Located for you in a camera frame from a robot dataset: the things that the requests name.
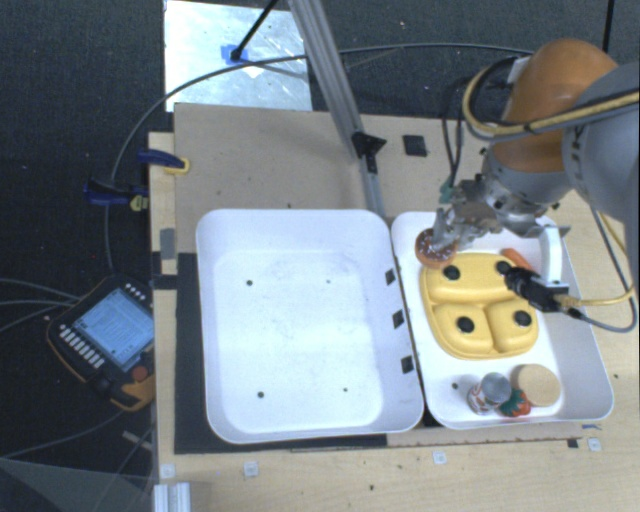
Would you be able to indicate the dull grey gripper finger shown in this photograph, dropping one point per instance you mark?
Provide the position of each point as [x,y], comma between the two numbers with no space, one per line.
[465,237]
[442,227]

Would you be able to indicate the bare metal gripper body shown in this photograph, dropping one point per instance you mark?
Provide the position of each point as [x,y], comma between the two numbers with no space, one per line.
[492,212]

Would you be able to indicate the brown chocolate doughnut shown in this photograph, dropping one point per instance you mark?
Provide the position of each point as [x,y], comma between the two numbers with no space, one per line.
[425,252]

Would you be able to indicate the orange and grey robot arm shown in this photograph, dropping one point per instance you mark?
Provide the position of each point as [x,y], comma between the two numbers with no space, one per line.
[560,90]

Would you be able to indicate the orange carrot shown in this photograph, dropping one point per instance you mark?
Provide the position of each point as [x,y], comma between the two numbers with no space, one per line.
[517,257]

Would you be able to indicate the yellow divided plate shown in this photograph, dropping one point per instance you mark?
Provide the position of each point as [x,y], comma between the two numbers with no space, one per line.
[475,300]

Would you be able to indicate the small can with silver top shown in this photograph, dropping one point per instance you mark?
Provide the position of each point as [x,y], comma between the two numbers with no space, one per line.
[492,390]

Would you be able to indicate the white plastic tray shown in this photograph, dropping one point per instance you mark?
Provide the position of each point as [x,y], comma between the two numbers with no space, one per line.
[570,360]
[300,325]

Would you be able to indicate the brown cardboard board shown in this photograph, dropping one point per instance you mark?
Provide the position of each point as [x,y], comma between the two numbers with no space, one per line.
[280,165]

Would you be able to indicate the orange and green toy vegetable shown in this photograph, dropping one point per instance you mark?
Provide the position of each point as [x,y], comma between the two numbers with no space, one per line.
[515,404]

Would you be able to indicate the black cylinder on white bracket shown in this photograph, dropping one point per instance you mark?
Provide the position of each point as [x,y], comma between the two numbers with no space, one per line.
[532,290]

